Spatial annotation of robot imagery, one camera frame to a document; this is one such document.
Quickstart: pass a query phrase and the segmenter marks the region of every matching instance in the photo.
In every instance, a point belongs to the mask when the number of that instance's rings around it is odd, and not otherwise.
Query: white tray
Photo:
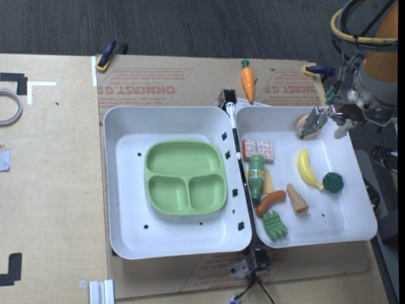
[[[311,107],[241,108],[236,114],[239,139],[273,143],[274,163],[266,164],[275,189],[287,183],[307,201],[307,213],[296,214],[289,197],[276,210],[288,227],[287,236],[273,241],[255,217],[258,236],[268,246],[284,248],[309,244],[363,241],[377,233],[377,220],[363,183],[349,136],[335,139],[329,120],[313,139],[300,140],[297,119]],[[108,179],[110,241],[126,259],[236,252],[252,238],[243,184],[228,115],[216,107],[121,106],[104,118]],[[160,141],[195,139],[211,143],[222,154],[227,176],[227,202],[205,215],[165,215],[150,204],[145,187],[144,155]],[[311,166],[321,181],[327,172],[343,177],[337,194],[319,191],[300,177],[296,161],[309,149]]]
[[[273,248],[309,244],[369,240],[377,233],[377,220],[368,197],[356,155],[347,135],[335,139],[336,124],[329,119],[320,133],[312,139],[301,140],[295,133],[297,119],[309,113],[310,107],[246,107],[236,114],[239,139],[271,141],[274,162],[267,163],[275,190],[286,191],[291,183],[306,200],[309,210],[296,214],[287,195],[283,202],[274,203],[275,210],[289,233],[277,241],[266,233],[261,218],[256,217],[260,239]],[[318,181],[328,172],[340,174],[344,187],[332,194],[306,184],[297,169],[300,150],[308,148],[311,168]]]
[[[118,255],[143,259],[236,252],[249,245],[252,230],[246,198],[232,127],[223,110],[116,107],[104,118],[104,136],[110,239]],[[205,215],[166,215],[148,200],[144,156],[154,143],[175,139],[209,142],[222,154],[228,195],[218,211]]]

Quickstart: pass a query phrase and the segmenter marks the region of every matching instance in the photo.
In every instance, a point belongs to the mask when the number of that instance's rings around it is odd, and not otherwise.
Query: green plate
[[[145,177],[151,204],[164,214],[212,213],[227,200],[223,160],[210,143],[176,140],[152,145]]]

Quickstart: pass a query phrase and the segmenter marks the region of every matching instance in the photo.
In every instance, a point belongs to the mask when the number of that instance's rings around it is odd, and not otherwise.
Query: toy green bottle
[[[259,203],[260,189],[265,183],[265,158],[261,155],[252,155],[249,159],[249,174],[247,183],[251,191],[253,203]]]

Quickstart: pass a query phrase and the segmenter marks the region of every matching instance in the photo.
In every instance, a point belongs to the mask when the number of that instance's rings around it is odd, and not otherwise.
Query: gray carpet
[[[308,60],[339,69],[330,19],[348,0],[0,0],[0,53],[95,55],[111,39],[129,54]],[[365,8],[360,30],[379,11]],[[348,55],[356,52],[346,49]],[[333,79],[325,81],[329,87]],[[354,149],[396,148],[393,127],[351,132]],[[385,203],[398,208],[387,169],[374,167]],[[378,245],[373,244],[387,294],[396,298]]]

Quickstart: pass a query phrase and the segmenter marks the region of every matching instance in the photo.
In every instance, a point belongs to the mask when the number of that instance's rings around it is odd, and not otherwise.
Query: white bracket
[[[115,304],[114,280],[91,281],[89,283],[89,304]]]

